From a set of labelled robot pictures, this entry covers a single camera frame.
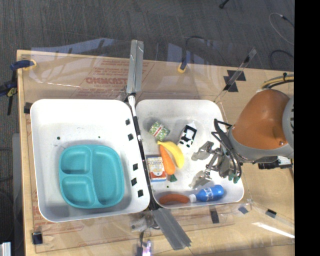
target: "small box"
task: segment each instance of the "small box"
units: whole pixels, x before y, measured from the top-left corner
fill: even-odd
[[[167,180],[164,162],[159,155],[149,155],[146,157],[146,164],[151,182],[164,182]]]

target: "white plastic tray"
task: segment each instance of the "white plastic tray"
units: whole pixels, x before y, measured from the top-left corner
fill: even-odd
[[[118,100],[41,99],[32,105],[30,116],[38,206],[44,218],[66,222],[137,213],[148,207],[150,194],[128,105]],[[120,156],[125,188],[117,205],[81,209],[63,199],[59,157],[65,148],[83,144],[108,146]]]
[[[162,206],[165,208],[195,207],[234,203],[242,199],[244,196],[242,180],[240,179],[234,184],[228,178],[221,178],[216,171],[211,171],[212,181],[210,183],[199,186],[197,190],[189,187],[195,174],[199,171],[204,171],[211,160],[211,157],[208,157],[205,160],[193,161],[191,160],[192,154],[197,152],[207,141],[213,142],[214,148],[220,146],[219,142],[211,135],[211,132],[215,131],[214,119],[223,121],[221,111],[214,102],[198,99],[147,99],[137,104],[136,113],[146,156],[160,154],[156,138],[149,133],[149,128],[155,121],[159,121],[170,130],[164,141],[172,141],[174,143],[179,141],[180,134],[187,124],[194,121],[197,128],[194,142],[190,150],[184,155],[184,166],[182,169],[177,168],[174,174],[177,181],[170,182],[166,180],[151,183],[153,196],[158,204],[160,204],[159,199],[163,195],[175,193],[188,196],[197,193],[197,190],[216,184],[220,184],[224,188],[224,197],[217,201],[177,203]]]

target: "teal plate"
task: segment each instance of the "teal plate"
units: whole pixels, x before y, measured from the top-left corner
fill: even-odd
[[[125,193],[120,157],[103,145],[67,147],[59,159],[59,182],[64,200],[77,208],[111,207]]]

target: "transparent acrylic sheet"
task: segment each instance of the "transparent acrylic sheet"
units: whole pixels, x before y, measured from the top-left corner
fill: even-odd
[[[106,47],[110,46],[110,42],[114,42],[115,45],[118,45],[119,43],[119,46],[125,47],[121,48],[121,51],[108,52],[107,57],[105,52],[101,53],[101,51],[98,51],[98,53],[92,53],[94,52],[92,49],[82,49],[82,47],[87,46],[88,44],[91,45],[92,43],[95,48],[100,49],[98,47],[99,42],[104,42],[104,44],[106,42]],[[70,46],[59,47],[59,50],[57,50],[57,48],[32,49],[30,55],[28,55],[28,53],[27,55],[22,55],[21,58],[37,58],[35,59],[37,62],[36,68],[41,67],[42,65],[40,64],[42,62],[44,63],[44,68],[42,71],[40,70],[39,73],[36,73],[35,68],[22,71],[25,102],[33,103],[34,101],[43,98],[73,98],[72,96],[67,95],[68,93],[70,94],[70,90],[74,89],[74,87],[81,90],[87,90],[90,88],[88,84],[79,86],[78,83],[74,83],[75,76],[82,75],[87,77],[87,75],[92,72],[93,67],[95,67],[94,63],[99,62],[101,60],[100,58],[103,60],[105,60],[105,58],[107,60],[108,58],[111,58],[112,60],[116,58],[122,68],[127,68],[129,64],[129,59],[127,57],[130,55],[130,44],[131,42],[129,41],[119,42],[117,40],[114,41],[105,38],[91,38],[90,42],[88,42],[88,40],[79,40],[78,43],[76,43],[76,47],[71,47],[72,51],[70,51]],[[185,45],[185,47],[179,47],[174,43],[160,42],[156,45],[156,49],[154,49],[156,52],[155,60],[144,59],[141,86],[142,90],[136,95],[137,102],[145,99],[203,99],[215,101],[217,96],[224,90],[227,81],[229,81],[232,76],[232,73],[234,74],[234,72],[238,70],[247,54],[252,50],[251,46],[247,47],[216,41],[208,43],[205,42],[205,40],[198,38],[189,40],[188,44]],[[201,51],[198,52],[198,55],[195,54],[196,50],[202,49],[204,46],[207,47],[207,45],[209,45],[209,47],[206,48],[206,53],[211,53],[210,49],[213,49],[212,54],[204,54]],[[163,48],[166,49],[165,54],[159,50]],[[224,54],[221,53],[223,48],[228,49],[227,51],[224,51]],[[185,72],[181,73],[178,72],[178,67],[180,65],[180,60],[183,59],[184,56],[186,56],[187,59],[187,68]],[[47,59],[42,59],[42,57],[48,57],[50,62],[48,62]],[[123,79],[127,78],[125,77],[126,75],[127,73],[121,73]],[[222,100],[217,103],[223,113],[223,117],[225,118],[224,121],[232,124],[245,104],[256,93],[257,89],[259,89],[259,86],[264,81],[278,75],[279,72],[263,70],[263,67],[259,62],[259,53],[257,53],[252,62],[250,62],[244,70],[245,79],[242,77],[236,81],[238,92],[225,93]],[[118,94],[105,94],[102,97],[94,97],[91,94],[82,94],[81,96],[81,94],[79,94],[78,98],[74,98],[118,99],[123,101],[125,98],[123,90],[121,90],[123,85],[124,84],[121,84],[121,87],[119,86],[120,90],[118,91]],[[289,93],[293,93],[289,86],[284,90]],[[108,247],[113,248],[113,246],[115,246],[113,242],[127,241],[128,244],[126,244],[126,242],[123,243],[126,244],[126,246],[130,246],[124,247],[120,251],[117,250],[114,254],[131,255],[131,252],[134,254],[137,248],[137,243],[140,243],[140,233],[134,231],[131,224],[132,221],[137,218],[139,219],[141,215],[147,215],[148,211],[129,215],[70,221],[68,223],[52,223],[41,216],[37,208],[37,188],[33,178],[35,174],[29,115],[27,115],[27,132],[31,171],[34,232],[42,232],[44,241],[43,244],[35,245],[36,251],[40,253],[45,251],[90,246],[87,248],[89,251],[92,250],[98,253],[96,251],[99,249],[98,245],[109,244]],[[284,186],[281,187],[281,191],[278,191],[280,190],[279,186],[277,186],[276,189],[272,187],[271,190],[268,190],[268,187],[271,187],[271,184],[275,179],[278,179],[279,183],[283,180],[285,181]],[[239,204],[247,204],[247,200],[252,200],[253,202],[257,201],[263,207],[268,209],[270,208],[279,214],[283,214],[286,218],[288,217],[289,223],[294,223],[294,214],[292,212],[294,186],[292,176],[288,170],[261,171],[258,170],[256,166],[245,164],[243,167],[242,181],[245,189],[243,199],[240,202],[230,204],[226,207],[238,207]],[[280,192],[284,192],[286,195],[284,197],[287,199],[286,203],[283,203],[281,199],[279,201],[279,197],[277,195],[279,195]],[[212,223],[210,207],[208,206],[190,209],[174,209],[172,210],[172,214],[173,216],[180,216],[176,219],[192,240],[192,246],[187,250],[191,250],[191,252],[195,254],[202,254],[207,251],[222,252],[270,246],[275,238],[279,238],[279,240],[277,240],[279,241],[277,244],[287,245],[294,242],[294,238],[287,238],[286,236],[283,237],[283,235],[275,232],[266,232],[266,229],[262,228],[265,215],[261,213],[256,213],[254,220],[248,220],[250,224],[246,224],[246,218],[249,215],[244,214],[239,220],[237,217],[234,217],[233,214],[228,215],[219,213],[218,216],[221,218],[219,225]],[[238,237],[236,235],[232,236],[232,233],[235,232],[234,230],[230,231],[231,235],[226,236],[227,241],[221,241],[222,247],[217,245],[217,247],[213,248],[211,245],[204,242],[204,240],[197,242],[198,237],[203,238],[202,236],[205,236],[206,234],[206,232],[202,232],[201,230],[220,227],[221,225],[241,226],[242,224],[244,224],[244,227],[246,227],[248,232],[246,241],[250,242],[238,245]],[[156,230],[152,227],[148,229],[151,229],[152,231],[150,231],[149,235],[147,234],[148,232],[146,232],[146,234],[151,238],[154,237],[153,247],[157,248],[159,252],[171,251],[170,253],[172,254],[182,253],[182,251],[179,252],[172,250],[160,230]]]

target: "table surface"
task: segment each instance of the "table surface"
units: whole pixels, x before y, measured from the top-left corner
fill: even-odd
[[[22,55],[29,54],[28,51],[19,50],[17,53],[17,60],[21,59]],[[174,80],[173,83],[177,83],[177,76],[171,77],[167,75],[172,73],[172,67],[167,62],[160,61],[144,61],[144,63],[150,63],[151,65],[157,65],[157,69],[148,70],[148,78],[144,83],[156,84],[155,80],[158,77],[159,80],[166,78],[166,83],[170,79]],[[199,65],[189,65],[189,68],[198,69]],[[227,74],[227,70],[235,70],[232,67],[222,67],[222,66],[205,66],[208,73],[212,72],[218,79],[216,83],[224,84],[223,76]],[[224,98],[224,103],[219,105],[225,115],[228,117],[228,122],[233,123],[238,114],[239,108],[243,106],[244,102],[248,102],[251,96],[267,79],[272,79],[274,77],[281,76],[283,72],[281,71],[271,71],[271,70],[259,70],[247,68],[244,71],[246,81],[237,82],[239,93],[228,92],[227,97]],[[196,78],[196,72],[193,73],[194,81],[199,81]],[[28,142],[28,137],[30,133],[28,131],[28,126],[30,117],[28,114],[24,113],[24,107],[26,102],[30,102],[26,99],[26,91],[30,90],[31,85],[25,83],[26,79],[24,73],[21,69],[18,70],[18,103],[19,103],[19,129],[20,129],[20,142],[21,142],[21,171],[22,171],[22,193],[23,193],[23,226],[24,226],[24,249],[25,255],[33,256],[42,252],[41,255],[55,256],[55,255],[133,255],[135,249],[137,248],[138,239],[127,239],[118,241],[110,241],[106,243],[87,243],[86,246],[78,246],[73,248],[66,248],[60,250],[52,250],[52,248],[46,248],[46,245],[37,245],[37,247],[32,242],[32,233],[35,231],[35,219],[34,219],[34,204],[33,204],[33,188],[32,181],[34,181],[35,176],[33,175],[32,168],[33,163],[31,161],[30,155],[32,154],[32,147]],[[208,83],[208,81],[201,81],[201,86]],[[41,95],[40,97],[46,98],[42,95],[41,90],[47,90],[44,87],[39,87],[35,94]],[[293,89],[285,88],[284,91],[288,94],[293,93]],[[153,93],[153,90],[149,90],[148,97],[155,99],[160,96],[160,94]],[[294,225],[294,174],[292,169],[274,169],[274,170],[260,170],[256,165],[245,164],[243,166],[243,182],[245,183],[245,199],[250,198],[254,205],[258,209],[271,209],[277,212],[278,216],[284,217],[286,220]],[[181,225],[183,225],[184,220],[179,219]],[[254,229],[246,232],[248,230],[248,223],[252,224],[256,222],[256,219],[247,220],[236,220],[232,225],[210,227],[210,228],[199,228],[192,227],[187,229],[186,233],[192,240],[191,247],[186,247],[182,250],[172,250],[167,239],[161,234],[152,235],[148,239],[152,242],[153,253],[157,255],[202,255],[202,254],[213,254],[218,256],[226,255],[239,255],[239,250],[244,255],[294,255],[295,245],[294,242],[283,243],[279,242],[272,243],[273,233],[267,230],[261,231]],[[261,246],[255,244],[254,236],[264,236],[270,243]]]

